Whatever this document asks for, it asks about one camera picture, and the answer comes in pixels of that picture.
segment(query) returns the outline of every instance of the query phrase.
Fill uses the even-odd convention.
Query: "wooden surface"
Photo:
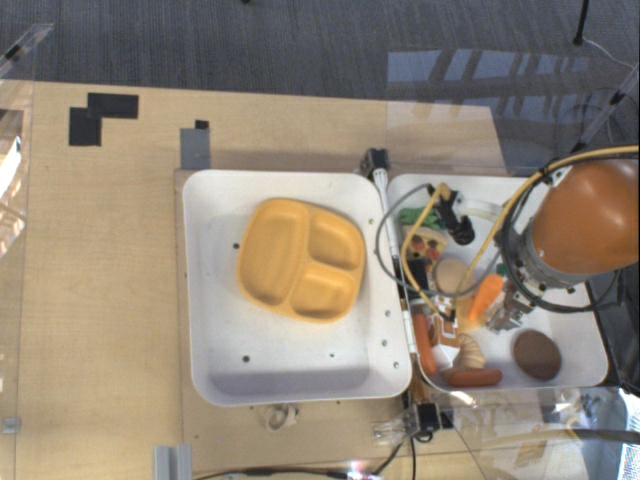
[[[69,147],[69,107],[85,107],[90,91],[139,95],[139,118],[103,120],[102,147]],[[214,167],[351,171],[367,147],[387,146],[392,158],[420,159],[427,153],[415,148],[423,143],[444,151],[441,157],[464,152],[468,160],[501,165],[484,109],[469,109],[464,119],[452,115],[431,136],[423,119],[430,109],[408,105],[399,110],[378,101],[38,83],[17,478],[150,479],[155,445],[200,439],[183,435],[181,411],[174,205],[181,128],[192,128],[195,119],[210,121]],[[422,117],[406,123],[396,119],[400,111]],[[389,124],[400,121],[404,132]],[[462,147],[465,137],[468,149]],[[335,457],[342,460],[352,450],[371,448],[368,422],[380,407],[388,414],[394,403],[311,404],[303,411],[308,424],[286,430],[296,433],[301,457],[315,460],[313,446],[333,454],[343,442],[330,431],[356,428],[353,448]],[[225,442],[218,455],[225,464],[252,461],[256,449],[243,446],[249,433],[267,452],[277,447],[270,439],[285,436],[264,435],[257,409],[205,412],[199,424]],[[194,425],[188,414],[184,429]],[[206,453],[199,446],[195,453]],[[439,433],[425,452],[456,456],[421,459],[431,465],[428,478],[451,478],[454,471],[481,478],[464,450],[455,433]],[[405,468],[406,461],[393,467]],[[393,471],[387,478],[406,478],[406,469]]]

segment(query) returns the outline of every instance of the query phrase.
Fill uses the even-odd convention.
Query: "brown disc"
[[[513,357],[522,371],[540,380],[553,379],[562,363],[556,344],[538,331],[525,331],[516,338]]]

